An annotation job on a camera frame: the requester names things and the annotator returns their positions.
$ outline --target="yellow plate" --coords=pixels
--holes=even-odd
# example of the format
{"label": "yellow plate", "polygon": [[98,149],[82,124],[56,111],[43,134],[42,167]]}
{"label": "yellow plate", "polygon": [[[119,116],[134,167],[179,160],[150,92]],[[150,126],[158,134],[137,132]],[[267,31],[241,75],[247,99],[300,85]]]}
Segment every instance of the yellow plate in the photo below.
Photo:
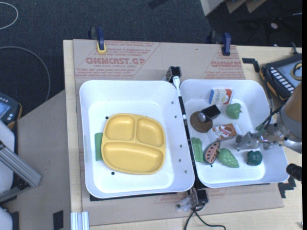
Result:
{"label": "yellow plate", "polygon": [[101,155],[113,170],[132,174],[153,174],[165,160],[165,133],[152,118],[116,114],[105,125]]}

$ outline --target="wire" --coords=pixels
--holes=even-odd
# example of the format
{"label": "wire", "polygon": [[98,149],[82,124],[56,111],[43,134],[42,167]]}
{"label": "wire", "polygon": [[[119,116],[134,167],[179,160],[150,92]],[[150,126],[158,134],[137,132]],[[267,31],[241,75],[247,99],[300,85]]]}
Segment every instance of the wire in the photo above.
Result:
{"label": "wire", "polygon": [[14,20],[11,24],[6,25],[6,26],[4,26],[4,27],[1,27],[0,30],[2,30],[2,29],[8,28],[8,27],[10,27],[11,25],[13,25],[13,24],[17,21],[19,14],[18,14],[18,10],[16,9],[16,7],[15,7],[14,5],[12,5],[12,4],[10,4],[10,3],[6,3],[6,2],[0,2],[0,4],[5,4],[5,5],[8,5],[8,6],[11,6],[11,7],[13,7],[13,8],[15,9],[15,11],[16,11],[16,18],[15,18],[15,20]]}
{"label": "wire", "polygon": [[29,49],[26,49],[26,48],[22,48],[22,47],[18,47],[18,46],[5,46],[5,47],[0,47],[0,50],[5,50],[5,49],[18,49],[18,50],[23,50],[25,52],[28,52],[32,55],[34,55],[37,59],[39,59],[39,61],[43,64],[45,70],[46,70],[46,73],[47,73],[47,77],[48,77],[48,91],[47,91],[47,96],[46,96],[46,100],[47,101],[49,99],[49,95],[50,95],[50,89],[51,89],[51,79],[50,79],[50,74],[49,74],[49,71],[48,71],[48,68],[46,66],[46,64],[43,62],[43,60],[34,52],[32,52],[31,50]]}
{"label": "wire", "polygon": [[226,230],[226,227],[223,226],[223,225],[210,225],[210,224],[206,223],[206,222],[199,216],[199,214],[197,214],[197,211],[202,210],[204,207],[205,207],[205,204],[202,204],[201,207],[199,207],[199,208],[197,208],[197,206],[195,206],[195,207],[192,208],[192,213],[189,215],[189,217],[188,217],[188,219],[187,219],[187,221],[186,221],[186,223],[185,223],[185,225],[184,225],[184,230],[187,230],[188,223],[189,223],[191,217],[193,216],[193,214],[195,214],[195,215],[202,221],[202,223],[205,224],[205,225],[208,226],[208,227],[211,227],[211,228],[220,227],[220,228],[223,228],[224,230]]}

